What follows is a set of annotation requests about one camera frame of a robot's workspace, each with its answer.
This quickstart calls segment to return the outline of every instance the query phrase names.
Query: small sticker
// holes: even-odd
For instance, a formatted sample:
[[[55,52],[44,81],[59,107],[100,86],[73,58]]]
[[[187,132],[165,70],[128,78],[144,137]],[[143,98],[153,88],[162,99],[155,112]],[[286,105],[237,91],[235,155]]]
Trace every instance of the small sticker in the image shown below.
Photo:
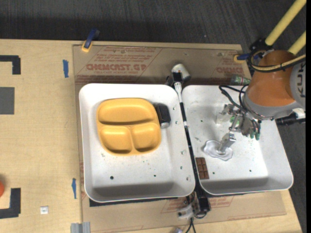
[[[49,213],[49,207],[48,206],[41,206],[40,207],[40,213],[41,214],[48,214]]]

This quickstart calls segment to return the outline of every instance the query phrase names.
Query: wooden board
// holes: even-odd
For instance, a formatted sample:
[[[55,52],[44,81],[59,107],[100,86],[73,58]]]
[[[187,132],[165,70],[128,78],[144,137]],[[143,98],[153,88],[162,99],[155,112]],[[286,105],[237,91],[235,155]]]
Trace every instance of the wooden board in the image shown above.
[[[1,209],[8,205],[9,189],[21,188],[21,213],[19,217],[0,219],[0,232],[70,232],[71,223],[83,221],[72,65],[72,46],[81,43],[0,40],[1,55],[21,57],[21,75],[12,75],[11,63],[0,62],[0,86],[15,87],[15,114],[0,115],[0,179],[6,187],[0,198]],[[217,48],[226,49],[226,45]],[[68,78],[64,75],[63,60],[69,62]],[[76,179],[76,199],[71,186],[73,179]],[[301,232],[289,192],[282,192],[282,198],[285,216],[200,224],[196,226],[197,232]],[[41,206],[48,206],[49,213],[42,215]],[[140,232],[169,233],[172,228]]]

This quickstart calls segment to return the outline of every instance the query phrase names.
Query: gray carpet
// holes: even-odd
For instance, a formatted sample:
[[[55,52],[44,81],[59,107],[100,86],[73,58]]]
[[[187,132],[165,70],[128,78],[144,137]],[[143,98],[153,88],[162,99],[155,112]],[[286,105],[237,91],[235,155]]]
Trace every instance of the gray carpet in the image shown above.
[[[241,44],[266,37],[294,0],[0,0],[0,38]],[[288,49],[305,31],[306,8],[275,43]],[[304,232],[306,125],[279,128],[294,173],[291,196]]]

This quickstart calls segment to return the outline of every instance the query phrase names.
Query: blue tape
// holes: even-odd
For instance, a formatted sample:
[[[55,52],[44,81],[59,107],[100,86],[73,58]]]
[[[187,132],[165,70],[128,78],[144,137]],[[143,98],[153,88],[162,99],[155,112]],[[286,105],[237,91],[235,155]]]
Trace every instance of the blue tape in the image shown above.
[[[72,179],[71,187],[73,190],[74,199],[76,200],[77,199],[77,184],[76,184],[75,178]]]
[[[64,75],[65,78],[68,78],[68,72],[69,72],[69,67],[68,67],[68,61],[67,60],[63,60],[63,70],[64,70]]]

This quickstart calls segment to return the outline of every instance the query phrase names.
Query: yellow sectioned tray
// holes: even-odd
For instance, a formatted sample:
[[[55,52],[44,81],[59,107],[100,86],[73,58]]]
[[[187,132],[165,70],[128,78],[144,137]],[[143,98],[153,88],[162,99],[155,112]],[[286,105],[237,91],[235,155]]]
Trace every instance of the yellow sectioned tray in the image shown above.
[[[152,152],[161,143],[161,129],[153,105],[145,99],[111,99],[96,112],[102,147],[114,155]]]

